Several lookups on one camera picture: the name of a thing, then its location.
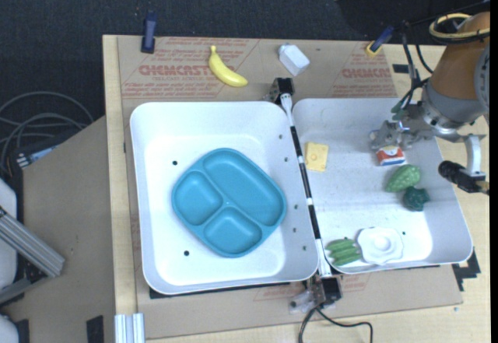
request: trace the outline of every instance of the yellow banana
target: yellow banana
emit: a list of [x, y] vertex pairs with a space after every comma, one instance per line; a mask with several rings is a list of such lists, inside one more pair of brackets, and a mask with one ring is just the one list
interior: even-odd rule
[[247, 80], [238, 73], [229, 69], [216, 53], [216, 46], [211, 46], [211, 55], [209, 56], [209, 69], [223, 83], [232, 87], [242, 87], [247, 85]]

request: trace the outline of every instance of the black floor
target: black floor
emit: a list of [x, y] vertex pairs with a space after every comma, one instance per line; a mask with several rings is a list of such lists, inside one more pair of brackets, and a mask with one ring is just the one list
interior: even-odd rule
[[[0, 107], [20, 94], [46, 90], [80, 101], [95, 118], [103, 115], [101, 37], [141, 34], [147, 9], [158, 13], [157, 35], [373, 40], [388, 24], [480, 1], [0, 0]], [[426, 29], [416, 29], [421, 44], [432, 43]], [[25, 121], [66, 107], [58, 98], [28, 97], [0, 108], [0, 117]], [[71, 107], [67, 112], [78, 115]], [[0, 123], [0, 140], [11, 131]]]

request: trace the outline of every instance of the blue divided plate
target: blue divided plate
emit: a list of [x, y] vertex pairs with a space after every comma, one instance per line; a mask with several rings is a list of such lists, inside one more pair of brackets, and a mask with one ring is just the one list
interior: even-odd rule
[[172, 206], [202, 242], [225, 257], [261, 245], [286, 215], [286, 198], [261, 168], [234, 149], [215, 149], [178, 179]]

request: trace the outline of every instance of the white eraser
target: white eraser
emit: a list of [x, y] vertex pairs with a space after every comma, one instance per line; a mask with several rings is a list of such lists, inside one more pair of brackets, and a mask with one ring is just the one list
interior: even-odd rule
[[294, 44], [280, 46], [279, 59], [294, 76], [298, 76], [310, 64], [307, 56]]

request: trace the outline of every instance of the yellow sponge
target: yellow sponge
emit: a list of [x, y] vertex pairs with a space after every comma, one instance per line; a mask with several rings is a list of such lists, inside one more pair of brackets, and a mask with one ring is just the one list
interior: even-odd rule
[[304, 145], [304, 162], [308, 170], [324, 172], [327, 166], [328, 145], [307, 142]]

